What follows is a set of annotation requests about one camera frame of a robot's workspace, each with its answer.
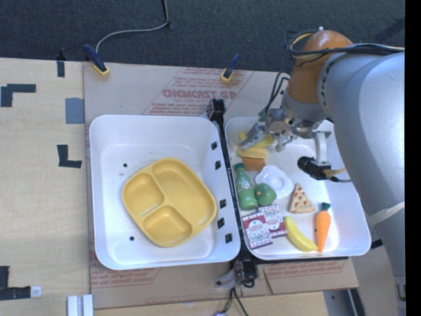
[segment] toy banana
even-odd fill
[[[284,224],[287,230],[287,237],[295,247],[302,251],[317,250],[317,245],[298,229],[295,221],[291,217],[284,217]]]

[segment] wooden table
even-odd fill
[[[0,301],[0,315],[66,315],[66,297],[90,294],[84,124],[67,124],[66,99],[84,98],[83,64],[0,59],[0,86],[35,84],[0,107],[0,265],[9,286],[42,296]],[[81,168],[59,167],[57,145]],[[95,311],[95,315],[214,315],[225,300]],[[250,315],[328,314],[322,292],[244,298]],[[228,315],[242,315],[234,302]]]

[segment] pizza slice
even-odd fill
[[[308,213],[313,212],[315,209],[316,207],[307,197],[303,187],[299,183],[296,183],[291,196],[289,211],[292,213]]]

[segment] yellow plate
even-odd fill
[[[216,200],[181,160],[164,158],[135,173],[124,184],[122,200],[142,232],[158,246],[189,240],[216,216]]]

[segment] toy carrot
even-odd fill
[[[322,203],[322,210],[316,216],[316,241],[318,251],[322,252],[328,238],[331,217],[328,213],[329,203]]]

